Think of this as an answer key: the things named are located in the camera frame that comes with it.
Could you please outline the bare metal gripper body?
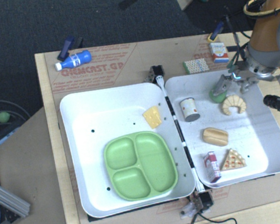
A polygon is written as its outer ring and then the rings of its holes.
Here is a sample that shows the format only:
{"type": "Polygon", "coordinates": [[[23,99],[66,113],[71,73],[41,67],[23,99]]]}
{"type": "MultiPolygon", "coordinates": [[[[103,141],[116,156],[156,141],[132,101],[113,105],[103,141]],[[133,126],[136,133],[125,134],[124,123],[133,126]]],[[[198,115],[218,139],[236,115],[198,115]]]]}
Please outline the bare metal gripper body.
{"type": "Polygon", "coordinates": [[[240,83],[252,84],[259,80],[269,82],[276,80],[275,67],[266,67],[252,58],[240,60],[232,65],[229,64],[228,69],[232,79],[240,83]]]}

